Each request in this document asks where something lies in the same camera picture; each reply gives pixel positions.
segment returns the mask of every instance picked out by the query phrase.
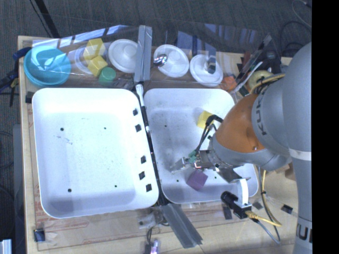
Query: wooden table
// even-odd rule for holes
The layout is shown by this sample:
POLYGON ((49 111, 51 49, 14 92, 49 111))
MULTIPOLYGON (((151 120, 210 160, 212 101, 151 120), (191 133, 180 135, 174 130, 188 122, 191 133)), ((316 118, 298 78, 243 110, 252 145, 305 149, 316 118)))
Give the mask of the wooden table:
MULTIPOLYGON (((18 49, 27 47, 31 44, 32 37, 19 36, 18 49)), ((240 54, 223 54, 224 58, 233 63, 241 63, 240 54)), ((283 59, 283 64, 288 65, 290 59, 283 59)), ((26 234, 26 252, 33 253, 144 253, 146 243, 146 231, 136 230, 133 236, 119 236, 112 238, 103 238, 95 236, 92 240, 79 240, 84 233, 81 223, 74 226, 67 226, 67 231, 60 232, 55 228, 47 232, 45 242, 34 241, 34 230, 37 228, 37 219, 39 218, 42 227, 48 225, 49 217, 37 201, 39 189, 37 188, 37 163, 35 157, 35 144, 33 139, 32 125, 32 106, 26 103, 27 92, 37 91, 25 78, 23 70, 23 58, 19 61, 19 80, 20 80, 20 112, 21 112, 21 130, 22 130, 22 148, 23 148, 23 186, 24 186, 24 212, 25 212, 25 234, 26 234), (76 246, 61 247, 63 245, 72 245, 72 241, 82 242, 76 246)), ((194 226, 203 238, 203 244, 190 249, 183 249, 179 240, 169 227, 154 229, 152 240, 157 239, 160 242, 160 253, 292 253, 294 244, 295 227, 297 223, 297 187, 296 182, 285 177, 284 172, 271 172, 266 178, 266 190, 270 209, 274 216, 283 224, 278 228, 281 237, 281 245, 277 246, 261 227, 249 219, 226 221, 221 211, 220 205, 215 207, 205 207, 205 205, 193 204, 186 206, 187 212, 193 220, 194 226), (293 207, 293 213, 288 214, 280 210, 282 204, 293 207)), ((252 200, 260 201, 260 195, 255 195, 252 200)), ((266 217, 264 211, 258 211, 257 214, 266 217)), ((129 225, 135 225, 135 213, 120 213, 115 219, 111 219, 115 227, 119 227, 121 233, 123 229, 128 229, 129 225)), ((102 229, 117 228, 105 225, 105 216, 94 216, 87 222, 90 225, 102 225, 102 229)))

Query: silver spoon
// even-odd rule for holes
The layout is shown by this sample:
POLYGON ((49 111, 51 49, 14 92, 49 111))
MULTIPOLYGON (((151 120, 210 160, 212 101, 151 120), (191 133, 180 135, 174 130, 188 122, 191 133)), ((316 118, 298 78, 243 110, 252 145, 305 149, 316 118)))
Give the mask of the silver spoon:
POLYGON ((162 67, 166 62, 167 62, 167 55, 162 53, 153 60, 153 66, 151 67, 151 69, 154 67, 162 67))

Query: black pole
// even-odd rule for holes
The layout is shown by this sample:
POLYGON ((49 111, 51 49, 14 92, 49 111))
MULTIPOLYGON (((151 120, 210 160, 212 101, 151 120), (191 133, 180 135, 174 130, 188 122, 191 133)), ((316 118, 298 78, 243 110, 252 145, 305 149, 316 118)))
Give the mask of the black pole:
POLYGON ((49 15, 49 12, 43 2, 43 0, 35 0, 39 10, 40 10, 40 13, 42 14, 49 30, 51 31, 51 34, 54 38, 60 38, 60 35, 59 35, 59 32, 56 28, 56 26, 54 25, 54 22, 51 18, 51 16, 49 15))

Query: bowl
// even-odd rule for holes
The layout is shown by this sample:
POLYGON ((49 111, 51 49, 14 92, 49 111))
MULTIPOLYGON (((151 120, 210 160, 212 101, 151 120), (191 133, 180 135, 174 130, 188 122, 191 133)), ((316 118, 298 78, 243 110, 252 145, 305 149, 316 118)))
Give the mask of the bowl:
POLYGON ((71 71, 67 55, 51 46, 33 47, 26 54, 23 66, 28 80, 39 87, 61 85, 71 71))

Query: gray floor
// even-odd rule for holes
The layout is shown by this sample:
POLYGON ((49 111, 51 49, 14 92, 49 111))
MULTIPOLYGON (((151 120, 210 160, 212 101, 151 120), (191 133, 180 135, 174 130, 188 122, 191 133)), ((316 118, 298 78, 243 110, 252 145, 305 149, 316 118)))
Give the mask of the gray floor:
MULTIPOLYGON (((312 5, 312 0, 303 0, 312 5)), ((39 12, 36 3, 32 2, 39 12)), ((235 26, 270 33, 280 52, 293 56, 295 49, 311 41, 311 28, 302 25, 294 10, 311 23, 311 9, 299 0, 44 0, 61 37, 110 25, 148 24, 153 19, 192 21, 235 26)), ((12 54, 18 35, 48 37, 50 31, 40 22, 30 0, 0 0, 0 78, 13 69, 12 54)), ((9 89, 0 95, 0 131, 12 133, 20 123, 18 96, 9 106, 9 89)), ((12 238, 14 210, 12 138, 0 135, 0 241, 12 238)))

